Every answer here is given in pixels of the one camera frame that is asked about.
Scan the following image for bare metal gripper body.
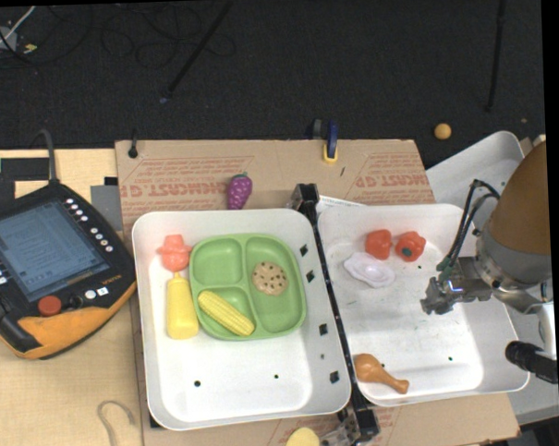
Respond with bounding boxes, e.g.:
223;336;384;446
443;255;495;305

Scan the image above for white plastic tray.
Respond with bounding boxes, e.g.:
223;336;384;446
315;197;533;412
130;202;355;433

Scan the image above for orange pepper half green stem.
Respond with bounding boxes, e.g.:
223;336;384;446
394;230;428;263

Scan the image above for white toy fried egg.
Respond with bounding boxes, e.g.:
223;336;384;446
342;249;398;292

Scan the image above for orange toy pepper half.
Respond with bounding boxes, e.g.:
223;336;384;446
363;228;395;261

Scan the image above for brown toy chicken drumstick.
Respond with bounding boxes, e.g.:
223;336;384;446
352;351;412;397

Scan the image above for thin black rod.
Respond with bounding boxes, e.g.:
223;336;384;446
302;199;373;418

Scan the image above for green divided plate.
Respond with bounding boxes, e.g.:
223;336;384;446
187;230;310;344

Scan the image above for brown chocolate chip biscuit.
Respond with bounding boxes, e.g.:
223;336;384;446
249;259;290;298

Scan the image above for pale yellow toy food piece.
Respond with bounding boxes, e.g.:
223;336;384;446
279;426;322;446

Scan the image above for brown cardboard board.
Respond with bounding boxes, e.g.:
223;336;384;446
113;123;522;446

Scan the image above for yellow toy corn cob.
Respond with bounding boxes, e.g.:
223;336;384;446
197;287;257;339

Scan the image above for purple toy grapes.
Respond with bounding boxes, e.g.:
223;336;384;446
225;172;255;211

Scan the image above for yellow toy mustard bottle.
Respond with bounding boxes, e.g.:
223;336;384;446
164;270;201;341

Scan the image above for salmon pink toy figure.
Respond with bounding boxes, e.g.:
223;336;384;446
155;233;195;274

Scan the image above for black cylinder on white bracket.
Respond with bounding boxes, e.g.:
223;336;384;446
503;300;559;388

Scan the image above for black block with wires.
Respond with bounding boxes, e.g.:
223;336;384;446
335;404;383;446
290;182;321;213

